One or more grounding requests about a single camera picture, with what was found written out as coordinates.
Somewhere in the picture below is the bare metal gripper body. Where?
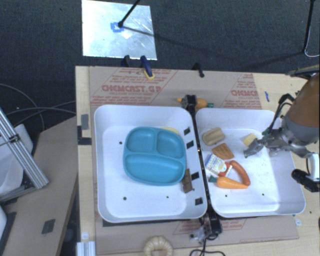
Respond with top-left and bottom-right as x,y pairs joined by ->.
260,128 -> 314,159

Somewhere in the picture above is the pale yellow cheese block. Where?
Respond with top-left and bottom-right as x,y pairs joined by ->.
242,132 -> 259,147

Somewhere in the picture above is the red sausage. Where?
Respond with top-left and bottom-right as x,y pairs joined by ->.
229,160 -> 252,187

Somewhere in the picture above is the orange-brown toy bread slice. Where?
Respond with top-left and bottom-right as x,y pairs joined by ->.
211,142 -> 235,161

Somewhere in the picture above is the white plastic tray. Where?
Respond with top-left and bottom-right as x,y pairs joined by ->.
194,107 -> 307,219
93,104 -> 209,224

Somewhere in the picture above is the white and red carton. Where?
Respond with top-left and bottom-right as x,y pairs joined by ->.
204,153 -> 233,179

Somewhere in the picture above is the orange carrot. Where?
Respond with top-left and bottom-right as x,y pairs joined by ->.
208,175 -> 249,190
176,97 -> 209,110

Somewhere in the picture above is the beige hot dog bun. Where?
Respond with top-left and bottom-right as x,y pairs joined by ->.
201,126 -> 226,147

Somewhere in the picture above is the thin black and white rod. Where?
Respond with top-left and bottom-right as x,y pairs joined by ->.
189,99 -> 214,221

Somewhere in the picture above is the brown chocolate biscuit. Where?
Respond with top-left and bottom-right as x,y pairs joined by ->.
180,168 -> 196,194

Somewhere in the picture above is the yellow flat toy slice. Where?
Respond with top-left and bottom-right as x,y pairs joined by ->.
159,126 -> 180,136

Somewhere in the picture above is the blue divided plate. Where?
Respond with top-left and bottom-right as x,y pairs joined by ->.
122,126 -> 187,187

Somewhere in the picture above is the brown cardboard board red print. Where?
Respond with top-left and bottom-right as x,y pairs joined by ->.
88,66 -> 300,256

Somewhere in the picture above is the beige doughnut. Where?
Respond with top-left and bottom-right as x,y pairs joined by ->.
142,235 -> 174,256

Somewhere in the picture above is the black cylinder on white bracket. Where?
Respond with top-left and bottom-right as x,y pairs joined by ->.
291,152 -> 320,193

